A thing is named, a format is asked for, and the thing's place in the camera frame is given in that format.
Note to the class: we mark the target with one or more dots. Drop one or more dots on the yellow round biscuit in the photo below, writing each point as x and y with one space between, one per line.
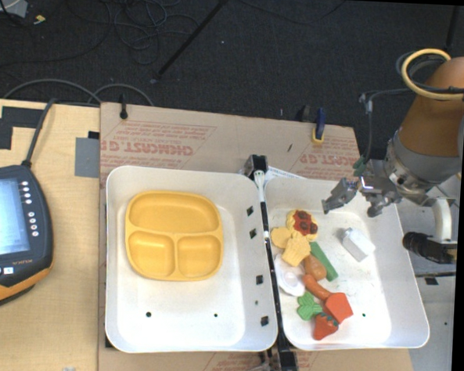
279 237

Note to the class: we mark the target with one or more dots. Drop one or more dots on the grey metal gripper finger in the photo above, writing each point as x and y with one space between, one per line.
343 193
379 207

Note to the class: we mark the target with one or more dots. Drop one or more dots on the yellow spaghetti with red meatballs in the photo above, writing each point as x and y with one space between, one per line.
303 222

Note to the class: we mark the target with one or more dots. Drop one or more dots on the brown cardboard board red print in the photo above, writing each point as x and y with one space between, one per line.
218 148

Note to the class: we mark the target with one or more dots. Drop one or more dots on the orange carton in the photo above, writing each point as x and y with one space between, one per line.
339 307

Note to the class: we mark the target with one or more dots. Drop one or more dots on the white plastic tray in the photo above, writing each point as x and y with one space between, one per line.
378 299
192 315

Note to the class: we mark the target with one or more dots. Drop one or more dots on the white carton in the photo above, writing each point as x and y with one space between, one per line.
357 245

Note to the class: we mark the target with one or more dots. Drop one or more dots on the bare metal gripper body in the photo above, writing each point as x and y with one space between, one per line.
381 182

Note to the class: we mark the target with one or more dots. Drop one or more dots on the red strawberry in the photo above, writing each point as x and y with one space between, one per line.
323 328

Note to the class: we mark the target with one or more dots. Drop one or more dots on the green broccoli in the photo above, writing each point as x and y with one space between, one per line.
307 307

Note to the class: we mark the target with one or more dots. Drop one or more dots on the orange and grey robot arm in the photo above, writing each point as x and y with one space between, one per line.
432 118

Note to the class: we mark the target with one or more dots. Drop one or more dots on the orange brown bread piece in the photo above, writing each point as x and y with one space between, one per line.
315 267

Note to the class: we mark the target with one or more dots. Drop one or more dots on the black cylinder on white bracket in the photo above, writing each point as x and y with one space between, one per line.
428 245

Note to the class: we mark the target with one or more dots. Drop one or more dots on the white fried egg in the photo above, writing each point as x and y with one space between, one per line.
289 280

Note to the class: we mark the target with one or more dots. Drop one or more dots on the yellow ridged muffin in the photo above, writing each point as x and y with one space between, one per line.
296 249

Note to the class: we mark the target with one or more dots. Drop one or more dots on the yellow divided plate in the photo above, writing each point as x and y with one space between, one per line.
174 236

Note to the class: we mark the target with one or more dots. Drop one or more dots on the green flat bar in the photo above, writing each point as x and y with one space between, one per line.
326 263

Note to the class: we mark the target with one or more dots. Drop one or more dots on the orange sausage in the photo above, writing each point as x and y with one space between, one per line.
316 288

